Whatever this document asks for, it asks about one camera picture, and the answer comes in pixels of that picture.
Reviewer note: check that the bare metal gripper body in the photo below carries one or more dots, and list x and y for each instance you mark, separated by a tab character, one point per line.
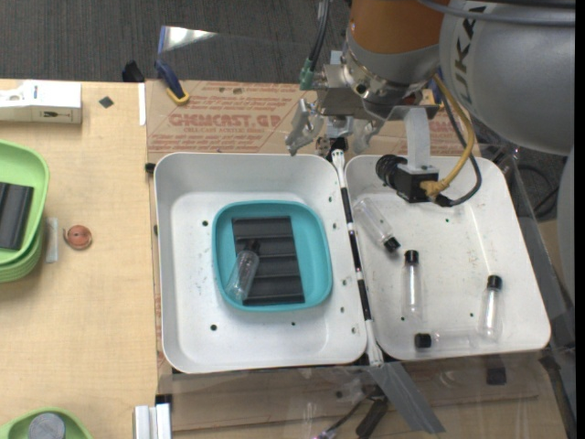
340	99

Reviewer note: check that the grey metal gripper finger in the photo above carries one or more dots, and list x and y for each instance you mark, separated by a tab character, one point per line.
302	128
364	133

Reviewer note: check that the teal plate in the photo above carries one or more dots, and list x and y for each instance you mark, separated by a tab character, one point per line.
315	254

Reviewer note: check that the clear plastic bottle black cap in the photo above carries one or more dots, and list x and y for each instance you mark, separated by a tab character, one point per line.
411	286
422	340
490	311
243	272
372	222

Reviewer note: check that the reddish brown round disc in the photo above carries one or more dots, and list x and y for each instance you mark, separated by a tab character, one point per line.
77	237

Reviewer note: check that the thin black and white rod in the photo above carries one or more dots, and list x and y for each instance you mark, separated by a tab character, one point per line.
351	227

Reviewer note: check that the grey round can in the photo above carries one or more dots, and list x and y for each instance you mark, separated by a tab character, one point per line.
46	427

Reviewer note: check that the white cardboard box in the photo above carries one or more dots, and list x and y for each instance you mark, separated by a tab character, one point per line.
45	101

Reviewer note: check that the brown cardboard board red print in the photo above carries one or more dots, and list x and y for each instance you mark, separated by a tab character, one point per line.
219	121

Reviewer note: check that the small clear plastic strip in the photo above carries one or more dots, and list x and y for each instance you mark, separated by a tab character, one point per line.
52	240

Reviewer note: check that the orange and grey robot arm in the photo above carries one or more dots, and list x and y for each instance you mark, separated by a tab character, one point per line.
512	62

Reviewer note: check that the green plate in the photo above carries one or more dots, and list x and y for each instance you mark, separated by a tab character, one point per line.
23	163
77	423

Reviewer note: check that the white plastic tray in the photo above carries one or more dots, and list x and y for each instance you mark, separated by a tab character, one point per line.
461	254
192	327

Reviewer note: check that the black cylinder on white bracket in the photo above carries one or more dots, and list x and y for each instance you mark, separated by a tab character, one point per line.
411	181

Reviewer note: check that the black ribbed insert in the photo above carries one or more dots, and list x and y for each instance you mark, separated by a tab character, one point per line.
13	215
279	263

